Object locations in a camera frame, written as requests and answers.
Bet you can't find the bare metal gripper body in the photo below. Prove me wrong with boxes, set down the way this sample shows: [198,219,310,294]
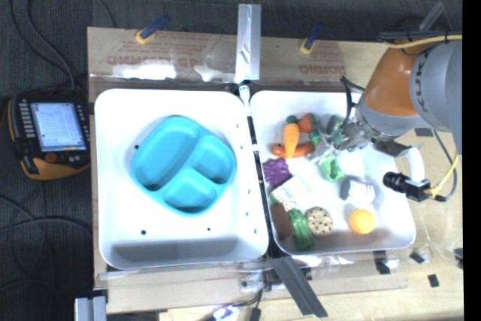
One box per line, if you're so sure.
[333,120,395,152]

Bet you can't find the green can with grey lid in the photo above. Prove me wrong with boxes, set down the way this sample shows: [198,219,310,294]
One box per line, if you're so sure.
[325,115,346,135]

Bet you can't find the pale green packet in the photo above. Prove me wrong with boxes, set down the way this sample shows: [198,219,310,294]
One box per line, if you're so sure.
[318,156,345,183]

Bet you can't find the red strawberry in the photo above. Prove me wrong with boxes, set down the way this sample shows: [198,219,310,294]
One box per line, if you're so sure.
[296,112,319,135]

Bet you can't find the white can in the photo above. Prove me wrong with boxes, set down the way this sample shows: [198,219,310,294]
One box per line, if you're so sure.
[340,177,376,205]

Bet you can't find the orange-red sausage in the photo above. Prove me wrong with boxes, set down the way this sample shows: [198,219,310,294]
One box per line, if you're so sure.
[271,141,315,159]

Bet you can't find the orange carrot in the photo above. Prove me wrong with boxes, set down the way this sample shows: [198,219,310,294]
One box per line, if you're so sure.
[282,115,301,159]

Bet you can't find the white plastic tray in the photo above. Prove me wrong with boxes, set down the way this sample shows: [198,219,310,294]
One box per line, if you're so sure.
[249,89,417,256]
[93,88,270,271]

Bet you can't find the orange ball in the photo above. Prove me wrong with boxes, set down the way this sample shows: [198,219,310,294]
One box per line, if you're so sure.
[348,208,377,235]

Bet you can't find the white printed carton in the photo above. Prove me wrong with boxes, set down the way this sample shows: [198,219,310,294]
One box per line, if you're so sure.
[270,176,311,212]

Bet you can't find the purple grapes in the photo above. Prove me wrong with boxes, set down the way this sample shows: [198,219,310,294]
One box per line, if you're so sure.
[262,157,292,188]

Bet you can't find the beige chocolate chip biscuit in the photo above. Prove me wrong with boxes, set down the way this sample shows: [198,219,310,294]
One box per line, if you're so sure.
[304,206,334,237]

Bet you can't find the green broccoli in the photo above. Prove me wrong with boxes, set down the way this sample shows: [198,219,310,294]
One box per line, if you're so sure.
[287,208,316,252]

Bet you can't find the brown bread slice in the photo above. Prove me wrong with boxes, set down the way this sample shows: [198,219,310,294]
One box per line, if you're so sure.
[270,203,295,241]

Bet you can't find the blue divided plate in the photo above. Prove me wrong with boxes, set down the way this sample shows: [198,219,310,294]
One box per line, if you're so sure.
[129,115,237,217]

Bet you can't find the brown cardboard board, red print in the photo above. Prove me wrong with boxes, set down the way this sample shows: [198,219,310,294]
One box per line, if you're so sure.
[86,27,409,315]

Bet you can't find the black cylinder on white bracket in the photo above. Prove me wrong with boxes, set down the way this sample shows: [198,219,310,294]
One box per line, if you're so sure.
[382,145,432,202]

